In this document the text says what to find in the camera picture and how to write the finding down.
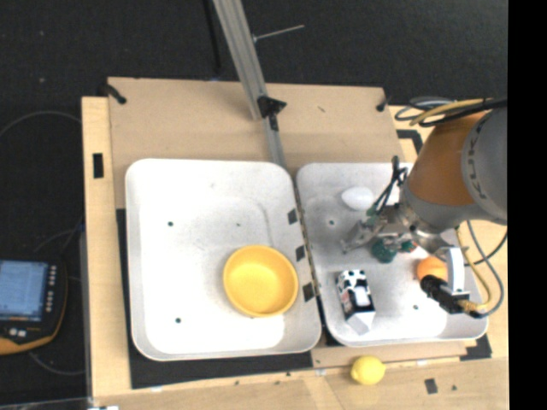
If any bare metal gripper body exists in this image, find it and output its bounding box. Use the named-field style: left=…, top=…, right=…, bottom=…
left=366, top=206, right=448, bottom=255

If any dark green broccoli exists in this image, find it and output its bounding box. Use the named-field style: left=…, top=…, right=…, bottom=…
left=370, top=239, right=398, bottom=265

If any white egg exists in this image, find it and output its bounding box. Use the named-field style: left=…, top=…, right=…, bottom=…
left=340, top=185, right=376, bottom=212

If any orange fruit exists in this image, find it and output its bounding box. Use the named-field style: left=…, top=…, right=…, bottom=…
left=416, top=255, right=449, bottom=283

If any black and white milk carton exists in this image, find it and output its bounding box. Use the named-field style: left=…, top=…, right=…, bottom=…
left=334, top=269, right=378, bottom=337

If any white plastic tray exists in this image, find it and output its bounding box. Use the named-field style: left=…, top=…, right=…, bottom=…
left=295, top=161, right=490, bottom=349
left=124, top=157, right=323, bottom=362

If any yellow bowl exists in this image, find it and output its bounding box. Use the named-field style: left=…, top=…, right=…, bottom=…
left=222, top=244, right=300, bottom=319

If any yellow lemon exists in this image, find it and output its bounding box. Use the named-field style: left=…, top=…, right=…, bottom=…
left=350, top=355, right=387, bottom=386

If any brown cardboard board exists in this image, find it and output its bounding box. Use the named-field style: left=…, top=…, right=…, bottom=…
left=106, top=76, right=478, bottom=369

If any black cylinder on white bracket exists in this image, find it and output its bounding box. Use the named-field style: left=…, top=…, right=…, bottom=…
left=420, top=247, right=472, bottom=316

